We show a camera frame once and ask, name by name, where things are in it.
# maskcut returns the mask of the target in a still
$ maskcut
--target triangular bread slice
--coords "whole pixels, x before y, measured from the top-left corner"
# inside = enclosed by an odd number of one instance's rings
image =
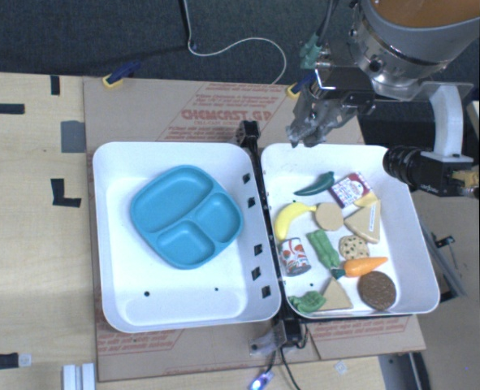
[[[326,303],[318,310],[352,309],[353,303],[342,285],[332,277],[323,293]]]
[[[369,243],[380,241],[380,200],[365,206],[344,219],[344,225]]]

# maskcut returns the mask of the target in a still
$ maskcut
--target teal connector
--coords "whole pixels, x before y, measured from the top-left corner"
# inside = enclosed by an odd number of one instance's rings
[[[301,60],[302,69],[315,69],[315,61],[317,61],[321,46],[312,46]]]
[[[318,42],[319,36],[317,34],[313,34],[312,37],[303,45],[301,51],[299,52],[299,57],[304,58],[309,51],[315,46]]]

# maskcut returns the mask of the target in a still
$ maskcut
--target round beige toy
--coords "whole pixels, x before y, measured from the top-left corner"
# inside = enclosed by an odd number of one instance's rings
[[[315,220],[323,230],[335,231],[344,224],[343,211],[334,202],[323,202],[315,211]]]
[[[365,240],[359,236],[344,236],[339,240],[339,253],[346,260],[370,256],[370,249]]]

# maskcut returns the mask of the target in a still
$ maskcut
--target soda can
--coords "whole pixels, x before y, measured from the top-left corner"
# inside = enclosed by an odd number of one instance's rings
[[[301,239],[297,237],[289,238],[281,243],[279,259],[289,276],[300,275],[312,268],[301,244]]]

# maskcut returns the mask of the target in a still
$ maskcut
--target white cable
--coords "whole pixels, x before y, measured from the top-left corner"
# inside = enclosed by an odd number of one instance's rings
[[[283,56],[283,70],[281,71],[281,73],[278,75],[278,77],[272,81],[272,84],[275,84],[277,83],[281,77],[283,76],[283,74],[285,73],[285,71],[287,70],[287,56],[285,55],[283,49],[281,49],[281,46],[279,46],[277,43],[275,43],[274,41],[271,41],[270,39],[267,39],[266,37],[246,37],[245,39],[241,39],[237,42],[234,42],[234,43],[231,43],[229,46],[221,49],[221,50],[217,50],[216,52],[211,52],[211,53],[208,53],[208,54],[200,54],[198,52],[196,52],[192,47],[191,47],[191,37],[192,37],[192,29],[191,29],[191,19],[189,17],[189,9],[188,9],[188,2],[187,0],[182,0],[184,2],[184,10],[185,10],[185,19],[187,20],[188,22],[188,50],[189,52],[191,52],[191,54],[195,55],[195,56],[200,56],[200,57],[208,57],[208,56],[215,56],[215,55],[220,55],[222,54],[223,52],[226,52],[227,50],[233,48],[234,46],[237,46],[239,45],[240,43],[244,43],[246,41],[265,41],[265,42],[269,42],[271,45],[274,45],[278,50],[279,52],[281,53],[281,55]]]

